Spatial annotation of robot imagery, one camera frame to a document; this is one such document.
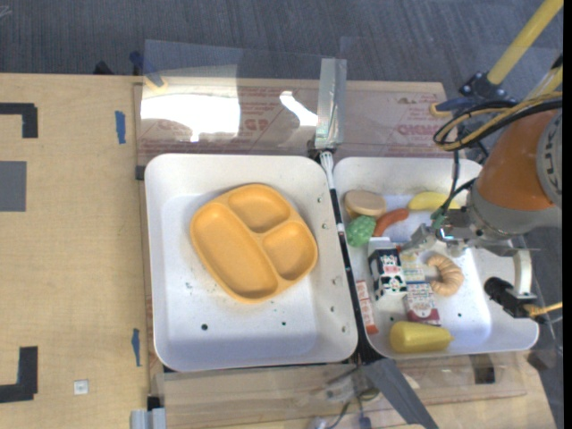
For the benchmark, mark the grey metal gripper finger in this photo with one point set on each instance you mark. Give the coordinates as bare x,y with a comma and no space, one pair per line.
456,248
420,237

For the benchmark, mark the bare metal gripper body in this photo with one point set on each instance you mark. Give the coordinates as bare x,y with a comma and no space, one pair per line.
460,226

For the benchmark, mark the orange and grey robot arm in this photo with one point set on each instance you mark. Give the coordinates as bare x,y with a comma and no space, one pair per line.
514,172

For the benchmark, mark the tan doughnut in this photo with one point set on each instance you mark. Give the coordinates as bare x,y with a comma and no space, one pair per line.
449,277

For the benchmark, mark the small pale colourful carton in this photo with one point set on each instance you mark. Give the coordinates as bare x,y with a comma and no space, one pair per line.
412,268

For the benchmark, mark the orange sausage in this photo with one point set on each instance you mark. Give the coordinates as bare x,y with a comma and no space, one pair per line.
389,220

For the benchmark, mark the yellow banana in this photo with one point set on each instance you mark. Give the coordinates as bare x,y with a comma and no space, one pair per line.
426,200

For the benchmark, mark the cow print milk carton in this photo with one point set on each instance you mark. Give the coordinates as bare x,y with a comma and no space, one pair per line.
388,275

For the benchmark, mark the green grapes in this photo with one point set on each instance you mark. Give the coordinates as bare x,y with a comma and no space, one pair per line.
360,231

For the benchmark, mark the white plastic tray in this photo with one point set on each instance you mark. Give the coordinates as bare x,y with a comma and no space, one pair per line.
473,311
179,262

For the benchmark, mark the tan round biscuit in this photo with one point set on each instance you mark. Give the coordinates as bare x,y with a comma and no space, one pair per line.
364,203

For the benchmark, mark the red and white carton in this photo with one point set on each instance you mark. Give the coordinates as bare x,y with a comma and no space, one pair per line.
421,306

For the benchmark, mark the orange and white packet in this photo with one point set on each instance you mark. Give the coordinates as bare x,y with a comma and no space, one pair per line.
366,306

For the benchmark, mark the orange divided plate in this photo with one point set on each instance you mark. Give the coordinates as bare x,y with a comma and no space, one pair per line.
237,244

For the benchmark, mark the black cylinder on white bracket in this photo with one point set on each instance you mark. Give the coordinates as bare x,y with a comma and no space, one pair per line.
507,295

